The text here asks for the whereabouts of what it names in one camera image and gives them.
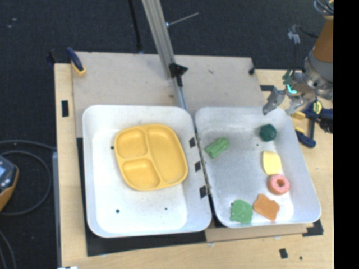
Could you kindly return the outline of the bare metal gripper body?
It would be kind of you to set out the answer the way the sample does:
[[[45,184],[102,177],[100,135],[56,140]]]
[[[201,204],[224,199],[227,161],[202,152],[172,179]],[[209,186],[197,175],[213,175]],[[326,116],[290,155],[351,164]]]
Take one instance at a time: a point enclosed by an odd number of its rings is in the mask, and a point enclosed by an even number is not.
[[[292,96],[314,99],[320,97],[326,100],[333,99],[333,85],[319,74],[307,72],[290,73],[284,79],[287,92]]]

